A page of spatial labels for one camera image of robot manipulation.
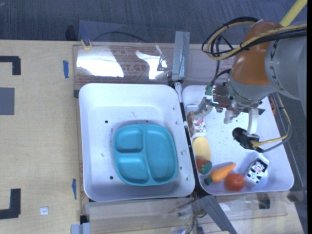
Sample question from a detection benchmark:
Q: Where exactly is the red and white carton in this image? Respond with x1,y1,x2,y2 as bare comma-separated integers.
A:
186,111,208,139

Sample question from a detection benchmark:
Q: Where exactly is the yellow oval toy food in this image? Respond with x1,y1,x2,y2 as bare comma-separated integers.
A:
192,136,212,161

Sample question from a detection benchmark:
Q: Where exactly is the white cow print carton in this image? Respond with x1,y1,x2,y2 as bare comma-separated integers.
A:
244,157,270,185

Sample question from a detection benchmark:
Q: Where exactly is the red tomato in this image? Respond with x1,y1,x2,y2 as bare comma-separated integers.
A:
224,173,245,191

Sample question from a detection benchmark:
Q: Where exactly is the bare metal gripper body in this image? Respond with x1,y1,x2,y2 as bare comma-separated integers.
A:
210,83,266,115

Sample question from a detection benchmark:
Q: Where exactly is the red strawberry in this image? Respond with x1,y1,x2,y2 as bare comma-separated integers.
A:
195,157,213,176

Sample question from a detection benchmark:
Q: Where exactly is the black cylinder on white bracket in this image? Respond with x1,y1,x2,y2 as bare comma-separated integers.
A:
232,107,260,151

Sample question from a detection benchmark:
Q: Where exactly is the white plastic tray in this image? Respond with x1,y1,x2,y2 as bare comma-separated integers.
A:
181,84,294,196
78,83,196,202

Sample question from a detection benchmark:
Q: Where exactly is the orange carrot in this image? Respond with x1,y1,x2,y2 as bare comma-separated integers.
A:
204,163,237,186

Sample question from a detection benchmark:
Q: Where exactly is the blue divided plate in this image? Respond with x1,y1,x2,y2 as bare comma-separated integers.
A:
112,123,178,187

